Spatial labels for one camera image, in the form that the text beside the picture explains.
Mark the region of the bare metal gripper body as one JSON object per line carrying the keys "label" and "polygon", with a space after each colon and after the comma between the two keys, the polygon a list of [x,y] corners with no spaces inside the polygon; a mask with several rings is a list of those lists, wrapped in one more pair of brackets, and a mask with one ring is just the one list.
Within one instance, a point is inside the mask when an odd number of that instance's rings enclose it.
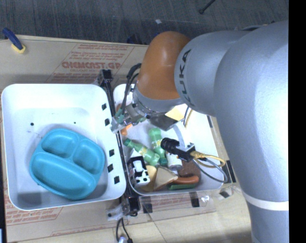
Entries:
{"label": "bare metal gripper body", "polygon": [[179,121],[165,114],[154,115],[153,113],[140,112],[137,106],[132,103],[125,107],[120,106],[111,122],[111,131],[116,133],[128,125],[136,126],[142,122],[149,122],[150,124],[168,131],[173,128]]}

